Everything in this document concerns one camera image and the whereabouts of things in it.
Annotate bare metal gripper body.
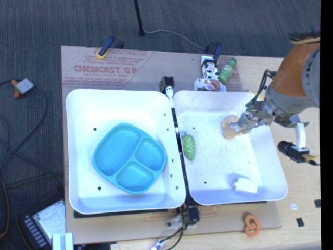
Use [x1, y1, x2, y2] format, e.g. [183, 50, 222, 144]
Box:
[238, 101, 277, 130]

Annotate tan croissant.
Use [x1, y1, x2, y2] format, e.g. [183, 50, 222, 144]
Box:
[220, 115, 251, 140]

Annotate white plastic tray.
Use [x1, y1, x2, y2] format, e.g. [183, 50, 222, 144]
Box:
[172, 90, 289, 206]
[65, 88, 187, 215]

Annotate brown and white carton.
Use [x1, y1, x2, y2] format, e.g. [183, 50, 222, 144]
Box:
[193, 77, 227, 92]

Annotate green grapes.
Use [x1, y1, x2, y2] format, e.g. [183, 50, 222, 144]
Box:
[181, 131, 196, 162]

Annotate green bottle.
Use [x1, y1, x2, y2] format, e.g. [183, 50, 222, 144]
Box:
[218, 58, 237, 84]

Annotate white box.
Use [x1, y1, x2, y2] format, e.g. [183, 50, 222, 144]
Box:
[231, 176, 259, 195]

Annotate thin black and white rod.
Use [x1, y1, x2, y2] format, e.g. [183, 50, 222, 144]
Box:
[165, 86, 194, 208]

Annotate cow print carton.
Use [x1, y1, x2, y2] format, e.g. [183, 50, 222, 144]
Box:
[200, 56, 220, 81]

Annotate orange pretzel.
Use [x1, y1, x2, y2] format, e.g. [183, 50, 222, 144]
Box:
[242, 212, 261, 238]

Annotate blue divided plate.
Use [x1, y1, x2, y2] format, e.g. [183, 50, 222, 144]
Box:
[92, 123, 168, 195]

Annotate brown cardboard board red print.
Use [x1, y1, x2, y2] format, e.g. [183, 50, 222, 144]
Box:
[60, 45, 283, 245]

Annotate black stand pole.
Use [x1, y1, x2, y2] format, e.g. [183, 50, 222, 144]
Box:
[130, 0, 145, 37]

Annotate orange sausage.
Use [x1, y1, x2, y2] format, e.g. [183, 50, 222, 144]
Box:
[10, 79, 21, 99]

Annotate black cylinder on white bracket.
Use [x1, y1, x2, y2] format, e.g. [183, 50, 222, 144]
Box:
[277, 115, 311, 164]

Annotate black block with thin wires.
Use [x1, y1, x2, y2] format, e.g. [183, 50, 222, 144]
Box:
[159, 76, 175, 91]
[181, 206, 201, 224]

